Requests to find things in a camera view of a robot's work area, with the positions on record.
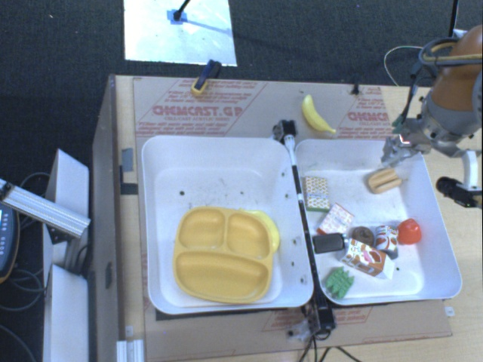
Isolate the brown doughnut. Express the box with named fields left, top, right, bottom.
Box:
left=351, top=225, right=376, bottom=247

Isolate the orange patterned packet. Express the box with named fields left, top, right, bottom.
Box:
left=301, top=176, right=331, bottom=213

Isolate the brown cardboard board red print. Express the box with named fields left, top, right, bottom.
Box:
left=132, top=75, right=453, bottom=357

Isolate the white and brown carton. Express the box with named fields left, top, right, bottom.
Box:
left=339, top=238, right=396, bottom=281

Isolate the green toy vegetable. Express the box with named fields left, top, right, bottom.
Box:
left=325, top=266, right=356, bottom=299

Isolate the black block with thin wires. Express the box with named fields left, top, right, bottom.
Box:
left=308, top=299, right=337, bottom=333
left=272, top=118, right=299, bottom=141

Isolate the black rectangular box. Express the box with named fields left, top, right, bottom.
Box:
left=312, top=232, right=346, bottom=255

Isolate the tan hot dog bun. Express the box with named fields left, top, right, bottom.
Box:
left=368, top=167, right=403, bottom=195

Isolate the black cylinder on white bracket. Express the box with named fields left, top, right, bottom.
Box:
left=435, top=148, right=483, bottom=209

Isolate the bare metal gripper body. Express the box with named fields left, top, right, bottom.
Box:
left=395, top=118, right=469, bottom=157

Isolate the thin black and white rod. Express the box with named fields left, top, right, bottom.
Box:
left=283, top=134, right=331, bottom=310

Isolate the yellow divided plate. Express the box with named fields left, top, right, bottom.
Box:
left=172, top=206, right=275, bottom=304

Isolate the red and white can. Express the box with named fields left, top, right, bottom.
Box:
left=374, top=224, right=400, bottom=255

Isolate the yellow banana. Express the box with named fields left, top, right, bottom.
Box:
left=301, top=94, right=337, bottom=135

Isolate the white plastic tray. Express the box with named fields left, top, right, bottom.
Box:
left=141, top=134, right=315, bottom=315
left=294, top=138, right=463, bottom=307

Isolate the orange and white carton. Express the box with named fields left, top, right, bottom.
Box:
left=316, top=202, right=355, bottom=237

